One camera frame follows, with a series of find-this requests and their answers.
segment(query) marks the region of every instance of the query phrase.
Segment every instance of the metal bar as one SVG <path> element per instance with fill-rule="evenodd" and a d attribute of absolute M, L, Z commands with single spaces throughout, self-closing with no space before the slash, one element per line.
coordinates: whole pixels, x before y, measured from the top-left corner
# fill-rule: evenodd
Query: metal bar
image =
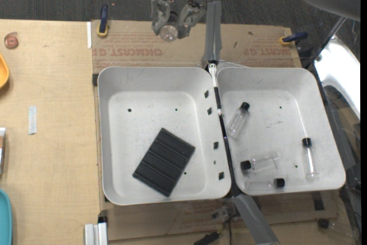
<path fill-rule="evenodd" d="M 280 244 L 251 196 L 238 195 L 233 202 L 257 245 Z"/>
<path fill-rule="evenodd" d="M 331 31 L 328 33 L 328 35 L 324 39 L 323 43 L 321 43 L 320 47 L 317 49 L 317 51 L 315 52 L 315 54 L 311 57 L 310 61 L 304 67 L 305 69 L 308 69 L 310 67 L 310 65 L 314 63 L 315 59 L 320 55 L 320 53 L 325 48 L 325 46 L 329 43 L 329 41 L 331 40 L 331 38 L 333 38 L 333 35 L 335 35 L 336 32 L 339 31 L 339 29 L 341 28 L 341 26 L 344 24 L 345 20 L 346 20 L 346 17 L 340 17 L 338 19 L 337 23 L 333 26 L 333 28 L 331 29 Z"/>

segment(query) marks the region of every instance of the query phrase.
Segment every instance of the small metal part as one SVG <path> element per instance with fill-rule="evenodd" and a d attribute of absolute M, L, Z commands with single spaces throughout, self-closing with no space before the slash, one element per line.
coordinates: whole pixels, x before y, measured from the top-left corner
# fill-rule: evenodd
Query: small metal part
<path fill-rule="evenodd" d="M 4 172 L 6 129 L 0 128 L 0 174 Z"/>
<path fill-rule="evenodd" d="M 12 32 L 5 36 L 4 43 L 5 46 L 9 49 L 14 49 L 18 46 L 18 33 Z"/>
<path fill-rule="evenodd" d="M 215 221 L 225 222 L 229 219 L 227 206 L 223 205 L 221 208 L 212 212 L 212 219 Z"/>
<path fill-rule="evenodd" d="M 84 245 L 95 245 L 94 237 L 94 225 L 86 224 L 84 226 Z"/>
<path fill-rule="evenodd" d="M 99 245 L 108 244 L 107 223 L 98 223 L 98 237 Z"/>

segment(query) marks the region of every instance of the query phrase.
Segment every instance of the wooden board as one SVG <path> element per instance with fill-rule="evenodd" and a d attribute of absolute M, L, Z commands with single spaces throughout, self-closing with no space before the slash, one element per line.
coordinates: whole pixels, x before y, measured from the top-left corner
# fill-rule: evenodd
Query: wooden board
<path fill-rule="evenodd" d="M 0 90 L 6 127 L 0 188 L 13 210 L 13 245 L 82 244 L 96 223 L 99 188 L 92 55 L 85 22 L 0 20 L 0 38 L 19 46 L 0 52 L 10 71 Z M 37 132 L 28 135 L 29 106 Z"/>

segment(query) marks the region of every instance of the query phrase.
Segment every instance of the black cap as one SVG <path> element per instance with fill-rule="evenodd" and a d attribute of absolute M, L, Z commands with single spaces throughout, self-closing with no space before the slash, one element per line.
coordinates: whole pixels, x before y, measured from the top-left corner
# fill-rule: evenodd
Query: black cap
<path fill-rule="evenodd" d="M 286 181 L 283 178 L 275 178 L 274 184 L 277 188 L 284 188 Z"/>
<path fill-rule="evenodd" d="M 246 111 L 248 111 L 249 108 L 250 108 L 250 104 L 248 104 L 247 102 L 242 103 L 240 107 L 240 109 L 246 110 Z"/>
<path fill-rule="evenodd" d="M 311 139 L 310 138 L 303 138 L 302 139 L 303 147 L 310 148 L 312 146 Z"/>
<path fill-rule="evenodd" d="M 317 221 L 319 228 L 327 229 L 329 227 L 330 222 L 326 219 L 319 219 Z"/>
<path fill-rule="evenodd" d="M 241 170 L 248 170 L 251 168 L 250 160 L 245 160 L 241 162 Z"/>
<path fill-rule="evenodd" d="M 107 223 L 107 217 L 106 216 L 99 216 L 98 217 L 98 223 Z"/>

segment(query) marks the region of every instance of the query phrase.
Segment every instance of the cardboard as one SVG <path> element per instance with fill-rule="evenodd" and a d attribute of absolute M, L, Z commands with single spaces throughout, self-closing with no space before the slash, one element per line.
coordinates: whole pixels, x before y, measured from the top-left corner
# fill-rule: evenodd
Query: cardboard
<path fill-rule="evenodd" d="M 93 73 L 111 66 L 140 67 L 199 67 L 205 47 L 205 25 L 198 24 L 190 37 L 166 43 L 150 30 L 150 22 L 109 21 L 106 38 L 94 34 L 99 21 L 92 25 Z M 248 67 L 300 67 L 294 44 L 281 46 L 279 38 L 291 34 L 290 29 L 274 26 L 221 25 L 223 49 L 221 59 Z M 219 230 L 223 219 L 214 219 L 218 212 L 231 213 L 229 199 L 186 201 L 151 205 L 117 206 L 106 201 L 101 174 L 98 92 L 95 87 L 96 133 L 99 163 L 101 214 L 108 217 L 109 240 L 126 240 L 164 235 L 183 240 L 196 232 Z M 315 209 L 312 193 L 257 197 L 261 211 L 270 224 L 315 220 L 337 216 L 337 192 L 324 191 L 319 195 L 323 209 Z M 241 218 L 232 221 L 234 228 L 246 230 Z"/>
<path fill-rule="evenodd" d="M 166 42 L 150 22 L 109 21 L 105 38 L 97 36 L 100 21 L 91 22 L 93 73 L 107 67 L 197 67 L 205 48 L 205 24 L 190 36 Z M 221 25 L 221 59 L 249 67 L 301 67 L 296 46 L 282 46 L 289 28 L 261 25 Z"/>

